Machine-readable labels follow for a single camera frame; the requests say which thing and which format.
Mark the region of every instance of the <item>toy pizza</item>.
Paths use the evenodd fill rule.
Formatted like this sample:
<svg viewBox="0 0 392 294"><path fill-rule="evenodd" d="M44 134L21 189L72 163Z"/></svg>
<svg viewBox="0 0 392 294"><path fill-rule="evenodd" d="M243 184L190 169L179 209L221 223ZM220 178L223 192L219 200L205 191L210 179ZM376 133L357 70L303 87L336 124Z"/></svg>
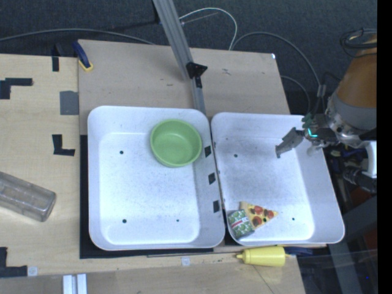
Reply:
<svg viewBox="0 0 392 294"><path fill-rule="evenodd" d="M262 227L278 215L277 211L252 205L247 202L241 202L239 208L245 210L246 216L249 218L254 230Z"/></svg>

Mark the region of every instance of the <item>green bowl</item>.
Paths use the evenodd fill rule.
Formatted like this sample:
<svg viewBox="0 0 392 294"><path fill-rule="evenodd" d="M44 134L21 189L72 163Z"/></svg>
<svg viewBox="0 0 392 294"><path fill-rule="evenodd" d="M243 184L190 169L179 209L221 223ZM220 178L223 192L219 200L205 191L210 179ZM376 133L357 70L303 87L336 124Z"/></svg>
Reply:
<svg viewBox="0 0 392 294"><path fill-rule="evenodd" d="M195 161L202 151L202 138L188 122L168 119L157 124L150 135L155 158L171 168Z"/></svg>

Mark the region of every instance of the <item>yellow cylinder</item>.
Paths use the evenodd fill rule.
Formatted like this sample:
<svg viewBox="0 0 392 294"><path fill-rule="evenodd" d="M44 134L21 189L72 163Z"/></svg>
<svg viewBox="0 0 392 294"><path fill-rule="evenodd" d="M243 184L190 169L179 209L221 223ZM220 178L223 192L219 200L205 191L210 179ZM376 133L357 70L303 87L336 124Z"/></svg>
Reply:
<svg viewBox="0 0 392 294"><path fill-rule="evenodd" d="M268 246L245 249L236 256L249 265L282 267L286 261L286 253L282 246Z"/></svg>

